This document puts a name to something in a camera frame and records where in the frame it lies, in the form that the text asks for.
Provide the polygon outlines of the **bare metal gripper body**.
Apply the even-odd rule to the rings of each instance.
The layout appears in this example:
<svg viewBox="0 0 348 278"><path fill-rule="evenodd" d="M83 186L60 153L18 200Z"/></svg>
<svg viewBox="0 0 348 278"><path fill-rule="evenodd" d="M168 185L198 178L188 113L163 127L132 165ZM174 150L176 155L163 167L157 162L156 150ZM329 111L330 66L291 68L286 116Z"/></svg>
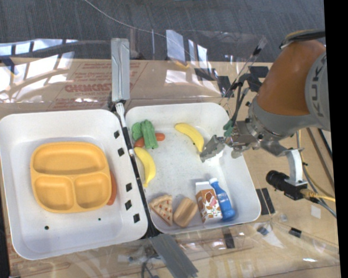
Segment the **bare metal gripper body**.
<svg viewBox="0 0 348 278"><path fill-rule="evenodd" d="M225 144L232 147L231 157L236 159L249 149L259 149L269 142L268 131L257 117L243 121L229 120L224 125Z"/></svg>

